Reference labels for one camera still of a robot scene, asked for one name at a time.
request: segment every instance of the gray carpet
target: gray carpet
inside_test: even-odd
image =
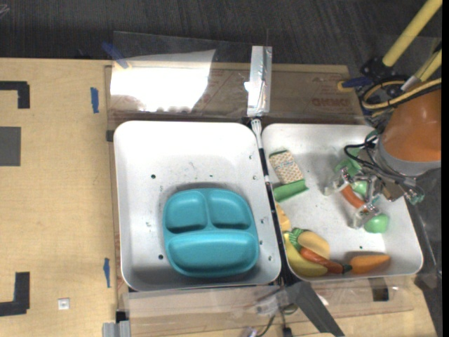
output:
[[[363,63],[388,51],[425,1],[0,0],[10,9],[0,12],[0,57],[108,58],[101,43],[122,31],[269,44],[274,62],[343,64],[357,76]],[[427,59],[442,24],[440,10],[397,62],[399,73],[412,74]],[[428,270],[432,258],[441,261],[441,172],[436,180],[418,211],[433,216],[423,231],[436,246]],[[426,297],[442,335],[439,283]]]

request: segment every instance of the yellow pole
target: yellow pole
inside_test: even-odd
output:
[[[441,66],[442,54],[443,49],[440,49],[433,54],[430,57],[430,61],[424,64],[424,66],[416,72],[415,76],[421,81],[426,81]]]
[[[408,24],[406,29],[396,40],[394,45],[382,59],[385,66],[392,67],[409,47],[415,37],[421,32],[426,24],[432,19],[438,9],[443,5],[443,0],[427,0],[416,16]]]

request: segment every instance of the white tray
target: white tray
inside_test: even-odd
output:
[[[331,259],[349,262],[354,253],[382,252],[391,256],[386,270],[372,272],[368,277],[412,275],[423,263],[421,248],[408,213],[404,198],[395,202],[383,196],[377,206],[389,217],[384,234],[371,234],[363,228],[348,227],[348,218],[354,212],[340,193],[325,196],[323,189],[333,175],[333,168],[345,158],[343,147],[362,143],[372,129],[361,125],[272,124],[262,132],[265,154],[289,150],[304,174],[308,191],[280,203],[293,227],[314,231],[330,244]],[[279,185],[268,162],[273,186]],[[326,275],[303,277],[309,281],[366,278],[367,275]]]
[[[114,134],[121,270],[137,291],[268,284],[281,270],[262,165],[253,132],[233,123],[130,121]],[[200,280],[180,275],[164,250],[162,214],[177,191],[232,190],[249,203],[260,245],[245,275]]]

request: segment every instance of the black tape mark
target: black tape mark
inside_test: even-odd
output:
[[[18,109],[29,109],[29,85],[26,81],[0,81],[0,90],[16,90]]]
[[[14,299],[0,303],[0,317],[25,315],[29,309],[29,272],[16,272]]]
[[[20,166],[20,127],[0,126],[0,166]]]

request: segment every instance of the clear plastic sheet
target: clear plastic sheet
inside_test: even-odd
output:
[[[226,289],[190,289],[134,292],[123,295],[131,333],[136,336],[169,336],[225,329],[255,329],[260,333],[273,317],[273,325],[308,322],[295,304],[293,289],[248,286]],[[313,284],[315,292],[334,318],[405,312],[413,309],[407,280]],[[376,297],[379,289],[382,297]]]
[[[420,176],[417,183],[425,191],[425,198],[416,205],[409,203],[408,210],[424,254],[424,265],[415,283],[426,291],[443,283],[441,168]]]
[[[271,48],[114,33],[109,127],[142,119],[238,121],[269,109]]]

